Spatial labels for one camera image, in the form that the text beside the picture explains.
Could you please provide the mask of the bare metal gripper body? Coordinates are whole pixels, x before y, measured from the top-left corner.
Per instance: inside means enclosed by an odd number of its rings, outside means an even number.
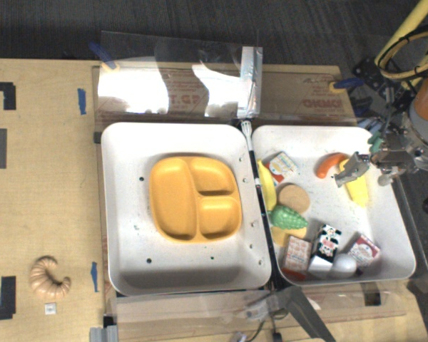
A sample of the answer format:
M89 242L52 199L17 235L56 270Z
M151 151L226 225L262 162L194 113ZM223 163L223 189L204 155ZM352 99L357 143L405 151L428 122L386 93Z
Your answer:
M428 143L411 133L379 133L370 138L370 161L383 173L428 172Z

